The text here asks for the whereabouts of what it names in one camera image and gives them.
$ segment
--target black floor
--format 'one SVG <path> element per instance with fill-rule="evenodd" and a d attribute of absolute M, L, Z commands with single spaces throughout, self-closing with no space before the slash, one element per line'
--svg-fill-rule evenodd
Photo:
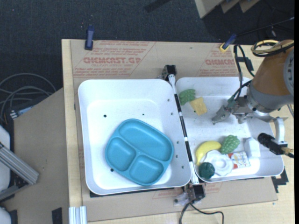
<path fill-rule="evenodd" d="M 294 16 L 294 0 L 261 0 L 245 13 L 236 5 L 224 14 L 218 6 L 203 19 L 194 0 L 151 7 L 155 1 L 0 0 L 0 82 L 13 74 L 34 73 L 61 88 L 61 39 L 85 39 L 88 24 L 95 27 L 95 40 L 225 42 L 232 33 Z M 294 39 L 294 20 L 239 36 L 236 42 L 251 45 L 267 38 Z M 0 88 L 15 91 L 26 85 L 52 91 L 33 76 L 17 76 Z M 0 102 L 8 95 L 0 90 Z"/>

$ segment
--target yellow sponge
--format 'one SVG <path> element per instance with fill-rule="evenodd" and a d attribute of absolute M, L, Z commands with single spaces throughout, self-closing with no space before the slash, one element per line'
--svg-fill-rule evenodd
<path fill-rule="evenodd" d="M 204 103 L 204 99 L 202 97 L 190 101 L 190 104 L 198 115 L 207 113 L 206 104 Z"/>

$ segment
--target yellow banana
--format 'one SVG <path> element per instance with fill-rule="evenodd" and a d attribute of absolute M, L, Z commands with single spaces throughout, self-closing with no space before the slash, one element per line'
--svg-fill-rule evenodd
<path fill-rule="evenodd" d="M 217 141 L 207 141 L 202 143 L 196 150 L 195 155 L 196 155 L 196 165 L 199 166 L 200 160 L 203 158 L 203 156 L 206 155 L 207 152 L 211 150 L 216 150 L 221 148 L 221 143 Z"/>

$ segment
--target wooden table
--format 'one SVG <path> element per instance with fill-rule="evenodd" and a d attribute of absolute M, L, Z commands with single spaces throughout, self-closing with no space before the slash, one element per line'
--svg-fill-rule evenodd
<path fill-rule="evenodd" d="M 169 48 L 173 48 L 175 43 L 168 42 Z M 191 43 L 181 43 L 180 48 L 190 47 Z M 255 70 L 261 63 L 262 59 L 253 56 L 250 52 L 250 46 L 243 46 L 245 54 L 252 60 Z M 67 144 L 67 163 L 68 163 L 68 182 L 69 182 L 69 202 L 70 207 L 80 207 L 83 205 L 81 194 L 81 178 L 79 171 L 78 158 L 78 138 L 76 114 L 74 110 L 74 87 L 73 87 L 73 70 L 71 56 L 71 41 L 62 40 L 63 53 L 63 76 L 64 76 L 64 105 L 65 105 L 65 125 L 66 125 L 66 144 Z M 250 77 L 244 69 L 244 76 Z M 288 141 L 289 147 L 293 147 L 293 118 L 290 116 L 287 107 L 283 107 L 279 113 L 273 116 L 289 117 L 285 121 L 285 140 Z M 223 211 L 226 223 L 294 223 L 294 159 L 284 156 L 285 169 L 289 182 L 285 186 L 279 186 L 278 201 L 245 204 L 238 206 L 228 206 L 223 208 L 209 209 L 205 211 Z M 93 224 L 116 224 L 116 223 L 178 223 L 179 212 L 167 214 L 157 214 L 143 217 L 130 217 L 121 220 L 105 220 L 92 222 Z M 196 211 L 188 211 L 184 214 L 183 223 L 221 223 L 220 215 L 203 215 Z"/>

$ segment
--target blue divided plate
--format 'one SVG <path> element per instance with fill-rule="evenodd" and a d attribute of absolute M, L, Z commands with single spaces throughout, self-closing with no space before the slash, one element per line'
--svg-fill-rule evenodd
<path fill-rule="evenodd" d="M 105 159 L 119 174 L 150 186 L 163 176 L 173 152 L 171 140 L 162 132 L 141 120 L 128 119 L 110 137 Z"/>

